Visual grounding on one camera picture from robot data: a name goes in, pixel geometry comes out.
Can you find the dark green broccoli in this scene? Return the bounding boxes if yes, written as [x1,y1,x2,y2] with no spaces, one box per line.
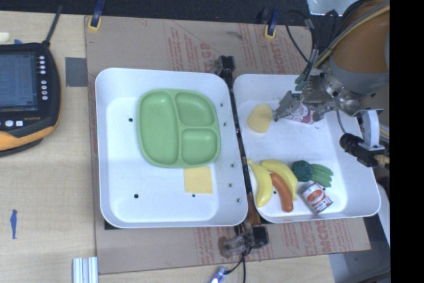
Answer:
[291,160,314,183]

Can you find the green bean pods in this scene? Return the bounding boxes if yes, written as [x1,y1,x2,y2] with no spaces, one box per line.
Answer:
[309,163,334,189]

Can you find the pale yellow rounded wedge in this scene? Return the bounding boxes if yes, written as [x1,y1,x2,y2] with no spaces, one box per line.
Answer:
[246,104,274,135]

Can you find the yellow square cheese slice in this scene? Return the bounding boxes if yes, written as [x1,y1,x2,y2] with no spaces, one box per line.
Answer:
[184,166,214,195]

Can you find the black cylinder on white bracket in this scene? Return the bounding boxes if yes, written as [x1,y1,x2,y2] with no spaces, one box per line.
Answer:
[339,109,387,167]

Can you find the orange sausage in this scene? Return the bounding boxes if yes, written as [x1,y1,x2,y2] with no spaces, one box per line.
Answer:
[269,172,295,213]

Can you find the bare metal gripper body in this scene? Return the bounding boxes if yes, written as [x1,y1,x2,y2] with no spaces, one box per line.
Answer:
[299,75,362,116]

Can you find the pink and white carton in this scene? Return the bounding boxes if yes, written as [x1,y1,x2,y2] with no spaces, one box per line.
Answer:
[280,101,316,125]

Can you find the green divided plate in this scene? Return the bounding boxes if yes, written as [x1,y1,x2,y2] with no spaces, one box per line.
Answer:
[136,88,222,168]

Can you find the yellow banana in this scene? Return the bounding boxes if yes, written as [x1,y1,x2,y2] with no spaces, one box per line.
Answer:
[260,158,299,201]
[247,158,274,208]

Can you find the black block with thin wires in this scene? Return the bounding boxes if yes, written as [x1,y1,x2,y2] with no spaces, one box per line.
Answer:
[215,55,235,76]
[250,225,269,248]

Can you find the white plastic tray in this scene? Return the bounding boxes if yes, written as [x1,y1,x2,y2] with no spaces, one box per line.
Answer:
[232,73,382,224]
[94,67,249,229]

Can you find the red and white can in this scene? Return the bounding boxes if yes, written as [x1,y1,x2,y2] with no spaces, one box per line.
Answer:
[301,182,333,214]

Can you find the brown cardboard board red print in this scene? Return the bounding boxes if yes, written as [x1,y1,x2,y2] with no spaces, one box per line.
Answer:
[83,15,372,276]

